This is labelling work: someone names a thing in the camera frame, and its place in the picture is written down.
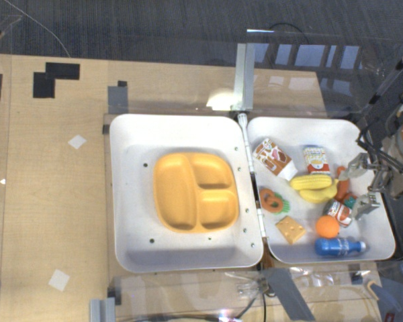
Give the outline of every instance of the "wooden table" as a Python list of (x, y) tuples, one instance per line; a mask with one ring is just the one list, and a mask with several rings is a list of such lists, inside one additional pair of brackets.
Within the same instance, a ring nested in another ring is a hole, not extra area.
[[(55, 99), (34, 99), (33, 73), (44, 72), (46, 62), (80, 64), (81, 76), (56, 80)], [(178, 107), (194, 112), (206, 108), (218, 89), (232, 90), (234, 69), (0, 55), (0, 74), (0, 168), (7, 163), (7, 170), (0, 172), (0, 180), (6, 178), (5, 185), (0, 184), (0, 322), (88, 321), (89, 301), (106, 297), (109, 267), (117, 266), (108, 255), (105, 208), (102, 127), (108, 111), (107, 87), (127, 81), (130, 108), (155, 108), (158, 113)], [(255, 107), (285, 111), (297, 101), (298, 109), (307, 104), (325, 113), (314, 73), (256, 70), (255, 74)], [(282, 90), (277, 89), (278, 80)], [(291, 84), (304, 85), (294, 90), (300, 94), (298, 99), (289, 95)], [(68, 144), (77, 135), (86, 139), (79, 149)], [(364, 266), (375, 274), (373, 264)], [(70, 276), (62, 292), (48, 285), (57, 269)], [(345, 270), (346, 266), (338, 267), (340, 273)], [(236, 299), (235, 283), (224, 280), (221, 271), (143, 278), (121, 268), (116, 273), (123, 276), (133, 296), (144, 297), (141, 309), (147, 313), (194, 310), (191, 299), (182, 299), (186, 291), (179, 283), (186, 280), (208, 301), (217, 301), (215, 294), (227, 288), (233, 294), (224, 297), (226, 303), (234, 301), (238, 310), (247, 303)], [(152, 300), (159, 288), (161, 298)], [(343, 296), (339, 286), (322, 294), (308, 288), (304, 296), (313, 297), (309, 306), (318, 321), (332, 321), (332, 311), (337, 320), (364, 315), (379, 319), (375, 301), (362, 286), (354, 289)], [(130, 293), (124, 300), (130, 299)], [(273, 317), (288, 321), (277, 299), (267, 303), (270, 321)], [(255, 306), (245, 321), (261, 320), (260, 301)], [(134, 306), (118, 307), (117, 312), (119, 316), (139, 313)]]

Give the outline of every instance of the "white tray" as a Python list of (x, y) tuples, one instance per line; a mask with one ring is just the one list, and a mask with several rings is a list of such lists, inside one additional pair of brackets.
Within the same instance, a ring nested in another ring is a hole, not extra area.
[[(263, 243), (237, 123), (225, 117), (121, 115), (111, 124), (110, 145), (116, 256), (125, 269), (236, 268), (253, 266), (261, 259)], [(239, 218), (228, 229), (177, 233), (157, 217), (154, 165), (165, 154), (186, 151), (215, 154), (229, 163), (238, 191)]]
[[(252, 150), (266, 137), (275, 142), (294, 160), (299, 174), (307, 174), (303, 157), (303, 146), (319, 145), (326, 150), (327, 160), (333, 173), (338, 166), (347, 166), (363, 150), (355, 143), (359, 135), (358, 128), (348, 121), (338, 119), (301, 119), (258, 117), (248, 126), (249, 142)], [(288, 181), (271, 174), (261, 163), (254, 161), (259, 188), (270, 188), (290, 202), (289, 216), (306, 228), (306, 234), (294, 245), (289, 245), (275, 224), (285, 215), (275, 215), (264, 211), (265, 228), (269, 237), (272, 254), (288, 264), (314, 262), (346, 262), (363, 260), (385, 260), (392, 256), (396, 244), (390, 222), (380, 194), (377, 200), (380, 208), (364, 215), (360, 221), (353, 221), (348, 228), (341, 228), (339, 237), (352, 237), (364, 241), (367, 251), (357, 256), (346, 258), (324, 258), (316, 255), (314, 242), (318, 237), (314, 227), (322, 214), (324, 204), (312, 204), (303, 200)], [(372, 172), (351, 180), (350, 189), (356, 195), (367, 193), (367, 186), (373, 178)]]

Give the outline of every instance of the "yellow plate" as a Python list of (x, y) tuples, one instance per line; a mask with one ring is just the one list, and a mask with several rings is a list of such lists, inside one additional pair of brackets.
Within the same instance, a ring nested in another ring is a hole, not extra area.
[(239, 214), (231, 168), (211, 154), (174, 153), (160, 158), (154, 168), (154, 199), (161, 222), (181, 233), (225, 229)]

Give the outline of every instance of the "brown donut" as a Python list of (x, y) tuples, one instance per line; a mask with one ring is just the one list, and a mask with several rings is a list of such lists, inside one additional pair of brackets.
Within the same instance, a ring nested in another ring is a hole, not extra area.
[(275, 196), (275, 193), (269, 189), (260, 190), (261, 206), (272, 213), (278, 213), (283, 210), (283, 201)]

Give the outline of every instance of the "orange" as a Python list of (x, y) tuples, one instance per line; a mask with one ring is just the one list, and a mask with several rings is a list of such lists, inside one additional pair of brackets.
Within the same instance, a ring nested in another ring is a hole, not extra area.
[(315, 225), (316, 232), (319, 236), (325, 237), (326, 239), (336, 237), (340, 228), (338, 221), (330, 215), (321, 216)]

